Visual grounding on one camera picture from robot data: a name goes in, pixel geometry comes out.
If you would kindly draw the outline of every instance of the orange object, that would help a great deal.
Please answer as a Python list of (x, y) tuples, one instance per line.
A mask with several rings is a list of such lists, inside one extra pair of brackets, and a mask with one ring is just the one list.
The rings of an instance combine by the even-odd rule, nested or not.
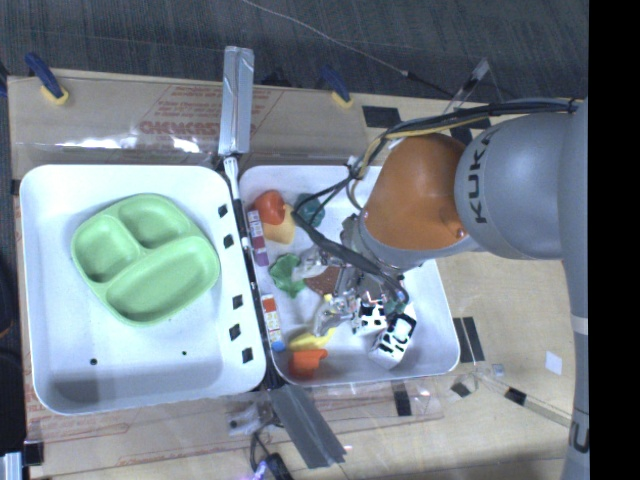
[(394, 148), (364, 207), (367, 230), (397, 249), (440, 249), (467, 234), (453, 197), (464, 145), (441, 133), (408, 137)]
[(320, 361), (328, 355), (323, 348), (294, 352), (289, 360), (289, 373), (294, 377), (310, 379), (320, 366)]
[(267, 190), (253, 203), (253, 207), (258, 210), (260, 220), (263, 224), (279, 226), (284, 222), (285, 204), (284, 199), (277, 190)]

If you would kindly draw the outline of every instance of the black cable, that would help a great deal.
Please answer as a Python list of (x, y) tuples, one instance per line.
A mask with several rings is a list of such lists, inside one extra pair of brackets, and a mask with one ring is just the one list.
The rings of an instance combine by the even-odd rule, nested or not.
[(412, 82), (419, 82), (423, 85), (426, 85), (427, 87), (431, 87), (432, 89), (435, 89), (436, 91), (441, 92), (442, 94), (444, 94), (445, 96), (448, 96), (449, 98), (453, 98), (455, 96), (455, 94), (447, 91), (446, 89), (443, 89), (439, 85), (436, 85), (431, 82), (427, 82), (426, 80), (420, 78), (418, 75), (416, 75), (412, 71), (407, 71), (406, 78), (407, 80), (411, 80)]
[(336, 183), (334, 185), (331, 185), (329, 188), (325, 188), (324, 190), (321, 190), (320, 192), (316, 192), (315, 194), (311, 194), (310, 196), (305, 197), (302, 201), (300, 201), (298, 204), (296, 204), (296, 207), (293, 209), (293, 211), (297, 212), (300, 208), (302, 208), (304, 205), (308, 204), (309, 202), (313, 201), (314, 199), (322, 197), (323, 195), (328, 194), (332, 190), (335, 190), (337, 187), (341, 186), (342, 183), (344, 183), (347, 178), (339, 181), (338, 183)]
[(535, 114), (539, 112), (575, 112), (577, 107), (573, 101), (557, 103), (552, 102), (506, 102), (489, 103), (478, 107), (461, 108), (434, 117), (412, 119), (403, 121), (389, 128), (384, 136), (400, 132), (419, 131), (425, 126), (448, 126), (455, 125), (462, 120), (475, 119), (480, 117), (498, 117), (511, 114)]
[(262, 451), (265, 454), (265, 457), (260, 461), (264, 461), (267, 465), (267, 468), (276, 480), (293, 480), (293, 477), (289, 473), (287, 466), (285, 465), (282, 457), (280, 457), (279, 453), (271, 453), (264, 445), (262, 440), (260, 439), (260, 434), (268, 425), (275, 425), (277, 427), (284, 427), (277, 416), (275, 416), (271, 421), (262, 425), (258, 430), (251, 434), (251, 444), (249, 447), (249, 463), (251, 464), (251, 469), (255, 473), (258, 470), (259, 463), (256, 461), (256, 445), (260, 445)]
[(393, 290), (394, 295), (400, 300), (400, 302), (405, 304), (409, 303), (409, 293), (397, 279), (394, 279), (388, 274), (382, 272), (378, 265), (365, 258), (363, 255), (352, 251), (348, 247), (345, 247), (338, 242), (329, 240), (326, 236), (324, 236), (306, 220), (304, 220), (300, 214), (292, 212), (291, 216), (293, 217), (296, 224), (298, 224), (307, 232), (309, 238), (311, 238), (313, 243), (320, 247), (320, 249), (328, 252), (336, 258), (340, 258), (344, 262), (353, 265), (354, 267), (362, 270), (363, 272), (366, 272), (367, 274), (371, 274), (372, 276), (380, 278)]
[(349, 185), (349, 182), (351, 182), (352, 177), (351, 177), (351, 173), (349, 173), (349, 176), (347, 176), (344, 180), (342, 180), (339, 184), (338, 187), (336, 187), (333, 192), (318, 206), (318, 208), (316, 208), (316, 211), (313, 212), (313, 215), (311, 216), (310, 219), (307, 219), (307, 222), (311, 225), (313, 225), (313, 221), (316, 219), (316, 217), (318, 216), (318, 214), (324, 209), (325, 206), (327, 206), (327, 204), (336, 196), (340, 193), (340, 191), (347, 187)]

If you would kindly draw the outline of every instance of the table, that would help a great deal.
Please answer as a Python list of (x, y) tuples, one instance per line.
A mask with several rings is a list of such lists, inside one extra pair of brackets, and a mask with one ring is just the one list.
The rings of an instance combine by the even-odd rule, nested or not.
[[(82, 160), (81, 146), (91, 145), (91, 139), (122, 140), (137, 130), (138, 137), (151, 140), (166, 131), (164, 123), (184, 124), (185, 119), (193, 130), (204, 123), (198, 125), (203, 146), (179, 161), (206, 158), (206, 141), (215, 134), (206, 123), (220, 102), (219, 83), (54, 72), (76, 98), (73, 120), (35, 96), (37, 79), (9, 83), (14, 178), (42, 163)], [(162, 97), (149, 100), (158, 91)], [(352, 98), (353, 105), (344, 109), (327, 91), (255, 87), (252, 153), (243, 158), (242, 169), (264, 163), (341, 163), (382, 131), (367, 126), (363, 107), (383, 109), (383, 117), (397, 112), (407, 120), (439, 114), (447, 105), (380, 95)], [(180, 101), (204, 100), (208, 103), (199, 110), (176, 107)], [(60, 146), (61, 139), (66, 146)], [(145, 148), (103, 151), (107, 156), (98, 161), (140, 160), (141, 151), (167, 160), (167, 149), (148, 143)], [(175, 147), (170, 150), (176, 153)], [(251, 394), (74, 417), (40, 404), (31, 384), (17, 197), (15, 204), (27, 439), (43, 450), (42, 462), (30, 467), (31, 477), (249, 478), (250, 438), (230, 435), (228, 418), (252, 401)], [(575, 375), (561, 263), (465, 253), (439, 259), (437, 265), (452, 316), (467, 333), (473, 324), (483, 357), (461, 362), (443, 376), (405, 381), (411, 415), (399, 415), (397, 386), (390, 384), (314, 389), (316, 405), (347, 449), (346, 462), (309, 470), (286, 432), (269, 428), (265, 444), (280, 453), (294, 478), (560, 476)]]

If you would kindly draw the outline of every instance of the blue clamp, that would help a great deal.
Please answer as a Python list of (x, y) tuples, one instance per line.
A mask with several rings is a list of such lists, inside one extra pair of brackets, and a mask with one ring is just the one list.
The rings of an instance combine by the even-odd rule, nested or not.
[(325, 64), (320, 69), (320, 75), (322, 79), (329, 84), (333, 89), (333, 99), (343, 108), (349, 108), (353, 105), (353, 100), (347, 89), (347, 84), (344, 82), (340, 73), (335, 71), (331, 66)]
[(40, 92), (42, 92), (43, 96), (56, 105), (66, 103), (67, 99), (69, 99), (69, 93), (58, 83), (49, 66), (33, 52), (27, 53), (24, 56), (24, 60), (31, 71), (33, 71), (42, 82)]

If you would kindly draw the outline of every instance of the gray robot arm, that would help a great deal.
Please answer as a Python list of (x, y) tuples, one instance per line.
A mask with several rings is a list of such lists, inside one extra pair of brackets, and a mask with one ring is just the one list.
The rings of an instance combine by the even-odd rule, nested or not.
[(575, 114), (535, 114), (497, 125), (463, 154), (459, 216), (486, 251), (562, 259), (575, 342), (576, 385), (563, 480), (590, 476), (587, 230), (588, 101)]

